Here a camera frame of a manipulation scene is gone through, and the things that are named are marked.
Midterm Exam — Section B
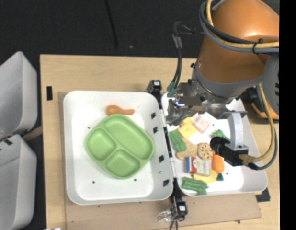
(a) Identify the red and white carton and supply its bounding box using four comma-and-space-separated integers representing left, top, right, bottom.
185, 156, 211, 177

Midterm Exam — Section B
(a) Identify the green divided plate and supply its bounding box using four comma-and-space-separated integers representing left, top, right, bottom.
85, 114, 156, 180

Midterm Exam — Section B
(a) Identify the green asparagus bundle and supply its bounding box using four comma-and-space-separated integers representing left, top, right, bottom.
169, 129, 188, 153

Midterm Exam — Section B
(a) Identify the orange chicken drumstick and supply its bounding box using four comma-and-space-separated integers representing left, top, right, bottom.
105, 104, 136, 116

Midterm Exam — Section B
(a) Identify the orange carrot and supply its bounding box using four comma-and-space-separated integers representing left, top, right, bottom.
212, 152, 226, 182

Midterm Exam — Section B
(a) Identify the yellow cheese slice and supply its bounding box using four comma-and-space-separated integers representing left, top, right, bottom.
177, 117, 198, 139

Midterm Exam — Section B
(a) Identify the yellow round slice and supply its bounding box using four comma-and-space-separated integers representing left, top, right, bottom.
193, 168, 219, 185

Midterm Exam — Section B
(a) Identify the green bean bundle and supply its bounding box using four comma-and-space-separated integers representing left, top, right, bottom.
181, 176, 209, 196

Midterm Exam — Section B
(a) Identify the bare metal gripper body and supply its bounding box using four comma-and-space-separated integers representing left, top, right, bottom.
174, 82, 235, 119

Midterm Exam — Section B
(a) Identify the black cylinder on white bracket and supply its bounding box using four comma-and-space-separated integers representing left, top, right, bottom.
209, 111, 250, 167

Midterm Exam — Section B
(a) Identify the white plastic tray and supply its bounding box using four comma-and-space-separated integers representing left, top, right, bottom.
63, 90, 175, 206
160, 91, 269, 197

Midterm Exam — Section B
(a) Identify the pink and white packet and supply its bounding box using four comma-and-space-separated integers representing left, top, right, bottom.
191, 114, 211, 134

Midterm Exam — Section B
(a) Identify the tan bread slice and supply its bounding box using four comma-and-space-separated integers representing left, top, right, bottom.
175, 138, 199, 161

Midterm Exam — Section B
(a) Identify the green broccoli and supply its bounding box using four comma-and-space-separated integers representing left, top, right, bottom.
211, 128, 231, 142

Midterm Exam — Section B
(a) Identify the brown chocolate chip biscuit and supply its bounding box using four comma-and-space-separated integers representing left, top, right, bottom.
197, 142, 214, 161

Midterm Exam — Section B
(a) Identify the black block with thin wires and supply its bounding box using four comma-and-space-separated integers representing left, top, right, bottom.
174, 200, 188, 217
147, 79, 162, 93

